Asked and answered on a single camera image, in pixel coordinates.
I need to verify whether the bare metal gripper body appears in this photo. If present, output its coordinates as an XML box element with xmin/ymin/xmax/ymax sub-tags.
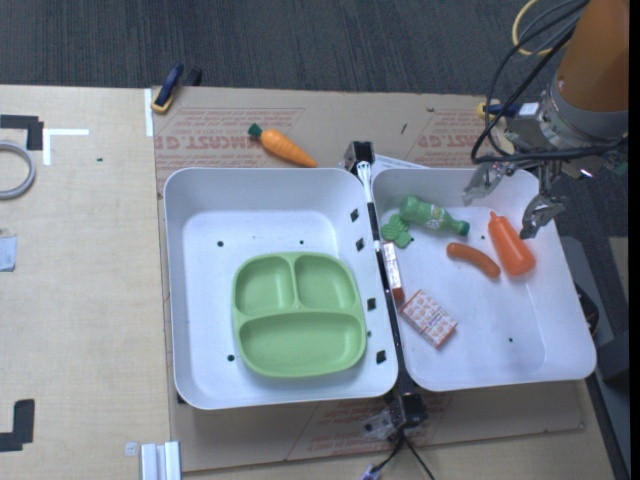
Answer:
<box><xmin>503</xmin><ymin>103</ymin><xmax>625</xmax><ymax>198</ymax></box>

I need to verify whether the orange bottle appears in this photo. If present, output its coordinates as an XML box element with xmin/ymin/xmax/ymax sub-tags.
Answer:
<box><xmin>487</xmin><ymin>210</ymin><xmax>538</xmax><ymax>277</ymax></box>

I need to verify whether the green bottle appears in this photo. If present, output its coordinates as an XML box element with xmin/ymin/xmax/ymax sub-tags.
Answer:
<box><xmin>398</xmin><ymin>195</ymin><xmax>472</xmax><ymax>237</ymax></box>

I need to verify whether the orange sausage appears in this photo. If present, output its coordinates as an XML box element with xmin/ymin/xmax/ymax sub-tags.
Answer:
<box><xmin>445</xmin><ymin>241</ymin><xmax>502</xmax><ymax>280</ymax></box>

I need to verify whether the white paper sheet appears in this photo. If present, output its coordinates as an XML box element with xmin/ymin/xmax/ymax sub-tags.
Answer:
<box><xmin>371</xmin><ymin>153</ymin><xmax>431</xmax><ymax>171</ymax></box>

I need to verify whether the green broccoli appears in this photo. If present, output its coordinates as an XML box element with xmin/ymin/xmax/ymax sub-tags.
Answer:
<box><xmin>379</xmin><ymin>214</ymin><xmax>415</xmax><ymax>249</ymax></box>

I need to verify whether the thin black and white rod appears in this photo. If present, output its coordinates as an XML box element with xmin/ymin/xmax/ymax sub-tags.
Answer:
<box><xmin>357</xmin><ymin>161</ymin><xmax>407</xmax><ymax>397</ymax></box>

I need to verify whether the narrow orange and white packet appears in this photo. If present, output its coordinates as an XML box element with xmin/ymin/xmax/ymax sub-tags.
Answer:
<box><xmin>381</xmin><ymin>240</ymin><xmax>407</xmax><ymax>304</ymax></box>

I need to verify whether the white plastic tray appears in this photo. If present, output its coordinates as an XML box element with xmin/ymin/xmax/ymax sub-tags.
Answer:
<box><xmin>370</xmin><ymin>166</ymin><xmax>599</xmax><ymax>394</ymax></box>
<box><xmin>162</xmin><ymin>166</ymin><xmax>400</xmax><ymax>412</ymax></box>

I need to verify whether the orange and white carton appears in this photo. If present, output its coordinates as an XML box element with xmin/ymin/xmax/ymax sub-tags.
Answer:
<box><xmin>397</xmin><ymin>288</ymin><xmax>459</xmax><ymax>351</ymax></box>

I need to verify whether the brown cardboard board red print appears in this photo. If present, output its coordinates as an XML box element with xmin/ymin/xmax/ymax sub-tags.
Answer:
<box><xmin>151</xmin><ymin>85</ymin><xmax>602</xmax><ymax>474</ymax></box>

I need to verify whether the orange carrot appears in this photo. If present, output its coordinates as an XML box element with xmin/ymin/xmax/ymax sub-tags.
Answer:
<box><xmin>247</xmin><ymin>122</ymin><xmax>319</xmax><ymax>170</ymax></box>

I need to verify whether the green divided plate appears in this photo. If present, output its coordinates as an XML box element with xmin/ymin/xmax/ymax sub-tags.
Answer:
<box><xmin>230</xmin><ymin>250</ymin><xmax>369</xmax><ymax>381</ymax></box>

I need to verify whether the black block with thin wires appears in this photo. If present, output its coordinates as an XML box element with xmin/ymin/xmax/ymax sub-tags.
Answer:
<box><xmin>361</xmin><ymin>391</ymin><xmax>430</xmax><ymax>440</ymax></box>
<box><xmin>342</xmin><ymin>140</ymin><xmax>376</xmax><ymax>172</ymax></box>

